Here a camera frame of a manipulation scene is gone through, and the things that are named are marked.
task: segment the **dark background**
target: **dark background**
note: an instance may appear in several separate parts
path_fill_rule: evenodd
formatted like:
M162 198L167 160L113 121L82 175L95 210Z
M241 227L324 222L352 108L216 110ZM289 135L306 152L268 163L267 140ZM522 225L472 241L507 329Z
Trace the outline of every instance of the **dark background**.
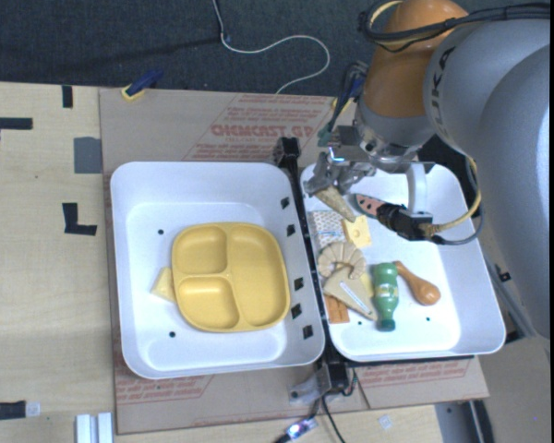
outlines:
M219 0L231 44L264 47L306 34L329 48L331 64L283 93L335 96L346 66L369 63L374 46L358 14L382 0ZM453 0L466 11L550 0ZM0 0L0 81L124 87L161 69L160 89L274 93L318 71L324 51L293 40L257 55L219 41L211 0ZM421 159L461 160L433 138Z

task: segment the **yellow plate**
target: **yellow plate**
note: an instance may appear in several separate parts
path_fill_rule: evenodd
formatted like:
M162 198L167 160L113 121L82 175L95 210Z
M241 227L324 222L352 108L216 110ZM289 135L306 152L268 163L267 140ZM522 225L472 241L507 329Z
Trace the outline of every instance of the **yellow plate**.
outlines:
M266 329L287 314L287 272L281 249L251 223L205 223L186 228L173 243L178 308L206 331Z

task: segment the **wooden table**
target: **wooden table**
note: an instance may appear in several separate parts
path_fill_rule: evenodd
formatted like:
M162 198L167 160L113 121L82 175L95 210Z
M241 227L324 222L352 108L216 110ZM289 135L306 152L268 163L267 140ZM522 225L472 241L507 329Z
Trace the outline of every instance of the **wooden table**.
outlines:
M0 83L0 402L35 401L38 416L0 421L0 441L74 441L75 417L113 413L111 314L101 174L76 174L74 139L100 138L98 89ZM95 235L67 234L64 203ZM385 429L379 419L387 416ZM354 441L442 442L433 405L335 415ZM304 436L337 441L328 419ZM118 442L272 442L293 421L115 436Z

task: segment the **green bottle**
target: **green bottle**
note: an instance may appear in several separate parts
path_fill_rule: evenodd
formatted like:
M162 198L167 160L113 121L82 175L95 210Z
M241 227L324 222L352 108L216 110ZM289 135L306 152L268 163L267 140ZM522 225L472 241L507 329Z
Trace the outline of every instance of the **green bottle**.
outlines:
M392 331L396 328L393 319L398 306L398 270L391 262L382 262L373 268L373 303L378 310L379 329Z

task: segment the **white tray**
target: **white tray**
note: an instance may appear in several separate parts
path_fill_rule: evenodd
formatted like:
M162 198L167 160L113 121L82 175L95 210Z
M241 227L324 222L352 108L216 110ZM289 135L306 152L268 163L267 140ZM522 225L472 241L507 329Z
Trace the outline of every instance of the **white tray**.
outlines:
M313 169L311 165L302 172L302 182L309 180ZM435 223L455 220L467 211L459 182L448 169L435 165L427 174L427 186L428 211ZM408 205L404 174L377 171L355 184L350 193ZM330 210L306 194L304 202L308 215L314 210ZM368 224L372 245L362 248L368 265L401 260L414 274L437 285L441 298L435 305L423 306L399 277L396 330L379 331L373 321L353 310L349 311L349 323L329 324L332 343L343 356L357 362L393 361L493 353L502 346L504 322L477 240L437 246L407 241L377 220L368 219ZM440 234L458 240L473 232L468 220ZM313 247L318 257L316 238Z
M324 330L284 172L260 162L130 162L114 172L111 197L121 344L136 374L197 376L306 365L320 357ZM283 321L254 331L202 331L150 292L160 269L171 265L176 235L205 222L250 222L275 236L294 309Z

